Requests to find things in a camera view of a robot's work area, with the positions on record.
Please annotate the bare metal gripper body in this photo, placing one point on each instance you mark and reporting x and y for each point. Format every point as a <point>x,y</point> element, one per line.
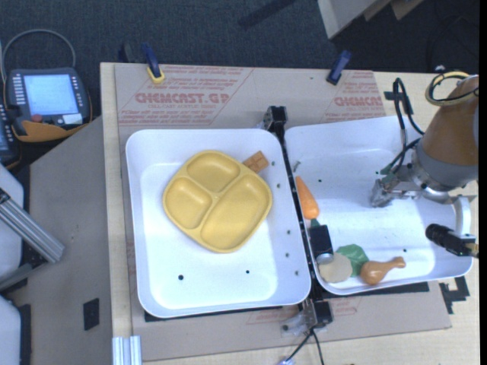
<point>412,188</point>

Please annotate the white plastic tray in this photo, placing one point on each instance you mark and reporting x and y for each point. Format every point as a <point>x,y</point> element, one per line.
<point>380,234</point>
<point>213,280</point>

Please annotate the black cylinder on white bracket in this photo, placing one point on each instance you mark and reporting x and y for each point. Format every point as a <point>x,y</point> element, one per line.
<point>451,238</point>

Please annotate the green lettuce leaf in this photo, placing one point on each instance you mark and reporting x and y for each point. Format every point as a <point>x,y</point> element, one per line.
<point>355,256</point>

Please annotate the yellow divided plate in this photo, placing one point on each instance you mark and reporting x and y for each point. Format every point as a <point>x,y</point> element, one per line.
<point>217,200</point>

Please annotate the black can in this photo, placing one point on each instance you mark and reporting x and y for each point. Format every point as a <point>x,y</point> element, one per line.
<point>320,242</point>

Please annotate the tan chicken drumstick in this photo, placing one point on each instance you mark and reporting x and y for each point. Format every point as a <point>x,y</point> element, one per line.
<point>374,272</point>

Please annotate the thin black and white rod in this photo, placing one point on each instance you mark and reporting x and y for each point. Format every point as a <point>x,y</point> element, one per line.
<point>293,188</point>

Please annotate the brown cardboard board red print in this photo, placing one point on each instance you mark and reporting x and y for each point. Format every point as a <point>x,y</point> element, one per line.
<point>213,97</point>

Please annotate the brown biscuit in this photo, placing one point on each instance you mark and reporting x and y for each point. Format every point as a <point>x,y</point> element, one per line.
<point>255,161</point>

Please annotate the cream round toy food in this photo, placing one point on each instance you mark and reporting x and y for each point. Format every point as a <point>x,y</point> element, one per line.
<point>335,268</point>

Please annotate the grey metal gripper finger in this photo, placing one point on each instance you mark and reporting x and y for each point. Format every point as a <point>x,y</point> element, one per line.
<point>387,195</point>
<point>376,197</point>

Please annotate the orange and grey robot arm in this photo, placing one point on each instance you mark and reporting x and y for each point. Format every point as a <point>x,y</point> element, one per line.
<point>452,135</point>

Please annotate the orange carrot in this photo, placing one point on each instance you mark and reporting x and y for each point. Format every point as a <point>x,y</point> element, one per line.
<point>307,202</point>

